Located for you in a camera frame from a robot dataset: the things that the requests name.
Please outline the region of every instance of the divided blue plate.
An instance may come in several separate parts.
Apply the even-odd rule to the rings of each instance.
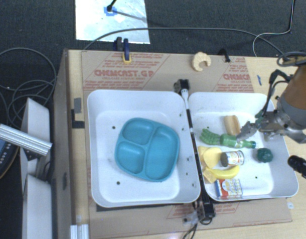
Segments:
[[[134,118],[122,127],[115,161],[129,174],[160,182],[172,174],[178,152],[179,138],[172,128],[149,119]]]

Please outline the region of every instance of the yellow banana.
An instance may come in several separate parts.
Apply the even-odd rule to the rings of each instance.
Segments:
[[[206,170],[211,172],[217,179],[232,179],[239,172],[239,165],[233,166],[230,169],[220,170],[220,169],[210,169],[206,167]]]

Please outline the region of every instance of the beige curved object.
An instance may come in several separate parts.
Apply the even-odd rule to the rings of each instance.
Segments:
[[[201,62],[205,62],[206,66],[211,65],[211,58],[206,53],[200,51],[194,55],[192,60],[192,66],[195,71],[203,71],[203,68],[199,66]]]

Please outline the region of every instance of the green bottle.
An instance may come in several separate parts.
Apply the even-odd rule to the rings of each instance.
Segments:
[[[254,141],[242,140],[238,142],[236,136],[228,135],[226,133],[220,136],[219,142],[223,146],[232,147],[232,148],[243,148],[243,147],[251,149],[256,148],[256,143]]]

